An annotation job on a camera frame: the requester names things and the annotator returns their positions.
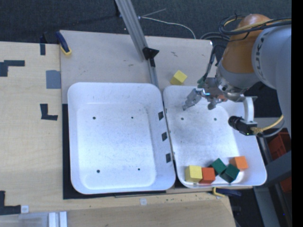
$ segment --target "red object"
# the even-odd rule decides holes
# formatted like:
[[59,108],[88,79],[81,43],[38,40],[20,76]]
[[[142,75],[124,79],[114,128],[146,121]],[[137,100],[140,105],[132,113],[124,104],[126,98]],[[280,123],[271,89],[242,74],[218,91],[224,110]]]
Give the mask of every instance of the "red object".
[[199,183],[211,184],[216,179],[213,167],[202,167],[202,179]]
[[[291,138],[287,132],[279,132],[278,135],[268,143],[269,151],[273,160],[286,154],[291,149]],[[292,177],[280,182],[283,192],[291,192]]]

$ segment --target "black tape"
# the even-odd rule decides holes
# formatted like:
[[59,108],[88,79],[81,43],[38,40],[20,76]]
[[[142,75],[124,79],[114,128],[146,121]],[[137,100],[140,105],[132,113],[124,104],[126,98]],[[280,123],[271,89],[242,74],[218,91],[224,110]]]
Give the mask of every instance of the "black tape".
[[40,55],[46,55],[45,44],[40,44]]
[[7,77],[8,70],[8,66],[4,62],[0,62],[0,77]]
[[159,120],[163,119],[164,118],[164,113],[163,111],[158,113],[158,117],[159,117]]
[[7,77],[9,66],[25,66],[25,61],[4,60],[0,62],[0,77]]
[[7,66],[25,66],[25,61],[4,60],[4,64]]
[[167,133],[164,132],[164,133],[162,134],[162,141],[164,141],[164,140],[166,140],[166,139],[167,139]]
[[170,153],[167,153],[165,155],[165,157],[166,157],[166,163],[171,162],[171,155],[170,155]]
[[40,104],[41,108],[41,119],[46,119],[46,120],[57,120],[58,116],[57,115],[48,115],[48,104]]
[[0,215],[9,215],[9,214],[20,214],[21,205],[17,206],[5,206],[5,191],[0,191]]

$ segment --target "green cube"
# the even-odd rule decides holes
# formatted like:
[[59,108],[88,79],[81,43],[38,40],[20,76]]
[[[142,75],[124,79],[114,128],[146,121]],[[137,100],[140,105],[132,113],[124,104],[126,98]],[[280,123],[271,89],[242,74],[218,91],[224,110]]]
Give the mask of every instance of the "green cube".
[[220,174],[220,177],[225,181],[227,181],[228,183],[231,183],[237,178],[239,171],[240,170],[238,168],[236,168],[232,164],[229,164],[226,167],[226,170]]
[[209,167],[212,167],[214,169],[214,174],[216,176],[226,169],[226,165],[220,158],[216,159]]

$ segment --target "white wire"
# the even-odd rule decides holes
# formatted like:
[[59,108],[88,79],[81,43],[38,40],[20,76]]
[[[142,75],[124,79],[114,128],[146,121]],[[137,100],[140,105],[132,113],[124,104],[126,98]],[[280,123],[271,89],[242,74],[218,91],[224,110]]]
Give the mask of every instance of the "white wire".
[[142,15],[142,17],[146,17],[146,16],[149,16],[149,15],[152,15],[152,14],[155,14],[155,13],[160,13],[160,12],[163,12],[165,10],[166,9],[161,9],[161,10],[158,10],[158,11],[155,11],[155,12],[152,12],[152,13],[144,14],[144,15]]
[[150,19],[150,20],[157,21],[157,22],[161,22],[161,23],[168,24],[168,25],[179,25],[179,26],[182,26],[182,27],[188,29],[188,30],[193,34],[194,39],[196,39],[195,33],[194,33],[190,28],[186,27],[185,25],[176,24],[176,23],[170,23],[170,22],[158,20],[158,19],[151,18],[151,17],[140,17],[140,18]]

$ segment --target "yellow cube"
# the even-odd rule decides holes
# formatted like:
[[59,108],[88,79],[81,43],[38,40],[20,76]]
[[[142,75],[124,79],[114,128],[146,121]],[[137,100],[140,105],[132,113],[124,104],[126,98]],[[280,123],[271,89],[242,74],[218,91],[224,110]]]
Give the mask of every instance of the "yellow cube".
[[198,183],[202,180],[202,167],[189,165],[185,169],[185,181],[191,183]]
[[173,78],[170,80],[170,83],[173,85],[182,85],[183,82],[186,80],[187,75],[185,75],[180,70],[177,70]]

